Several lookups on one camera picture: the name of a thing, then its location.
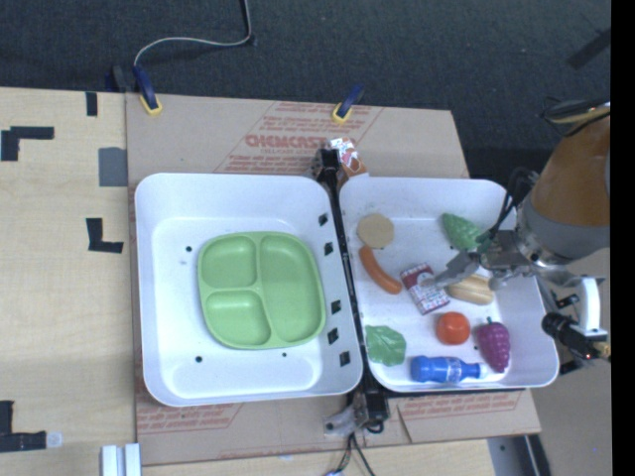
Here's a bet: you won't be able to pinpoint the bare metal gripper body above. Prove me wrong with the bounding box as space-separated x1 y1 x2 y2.
476 229 572 288

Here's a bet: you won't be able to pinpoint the tan bread bun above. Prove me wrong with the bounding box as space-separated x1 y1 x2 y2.
445 274 496 306

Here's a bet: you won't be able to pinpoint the green leafy vegetable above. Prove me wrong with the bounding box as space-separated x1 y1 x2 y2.
441 212 490 253

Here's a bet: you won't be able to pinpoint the red and white carton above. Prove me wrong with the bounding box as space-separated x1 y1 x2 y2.
399 263 451 316

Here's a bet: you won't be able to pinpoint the orange tomato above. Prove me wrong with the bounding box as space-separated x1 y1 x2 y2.
436 310 472 346

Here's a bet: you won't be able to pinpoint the purple grapes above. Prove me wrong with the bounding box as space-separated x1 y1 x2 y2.
475 316 512 374

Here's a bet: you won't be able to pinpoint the white plastic tray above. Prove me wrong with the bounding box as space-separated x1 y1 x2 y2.
338 176 561 394
133 172 365 409

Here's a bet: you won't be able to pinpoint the orange sausage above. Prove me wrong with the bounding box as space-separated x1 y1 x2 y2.
358 245 404 296

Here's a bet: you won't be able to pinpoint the tan round biscuit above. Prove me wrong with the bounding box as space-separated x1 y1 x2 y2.
355 212 396 250

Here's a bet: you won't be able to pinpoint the blue bottle white cap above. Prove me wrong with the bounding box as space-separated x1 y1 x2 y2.
409 355 490 385

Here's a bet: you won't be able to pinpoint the green lettuce leaf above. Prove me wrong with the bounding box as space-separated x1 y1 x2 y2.
364 324 408 368

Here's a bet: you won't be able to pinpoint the orange and white carton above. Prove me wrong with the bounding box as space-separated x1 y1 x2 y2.
328 136 369 186

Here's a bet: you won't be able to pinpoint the green divided plate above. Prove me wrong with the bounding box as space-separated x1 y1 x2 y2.
196 231 327 351

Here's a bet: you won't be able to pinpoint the brown cardboard board red print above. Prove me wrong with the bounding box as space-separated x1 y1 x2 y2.
124 91 543 466

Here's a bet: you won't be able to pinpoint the black cylinder on white bracket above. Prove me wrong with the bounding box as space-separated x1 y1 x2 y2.
541 275 612 362

